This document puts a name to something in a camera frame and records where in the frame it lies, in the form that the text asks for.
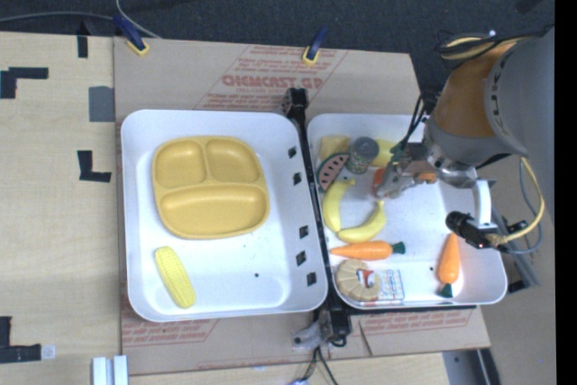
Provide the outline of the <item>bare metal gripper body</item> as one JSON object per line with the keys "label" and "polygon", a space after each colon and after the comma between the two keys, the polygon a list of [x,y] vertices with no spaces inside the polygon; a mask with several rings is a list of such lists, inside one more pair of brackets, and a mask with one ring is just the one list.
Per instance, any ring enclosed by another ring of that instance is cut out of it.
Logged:
{"label": "bare metal gripper body", "polygon": [[477,180],[475,168],[447,157],[435,144],[410,142],[395,158],[393,169],[402,177],[414,177],[417,185],[437,181],[455,188],[469,188]]}

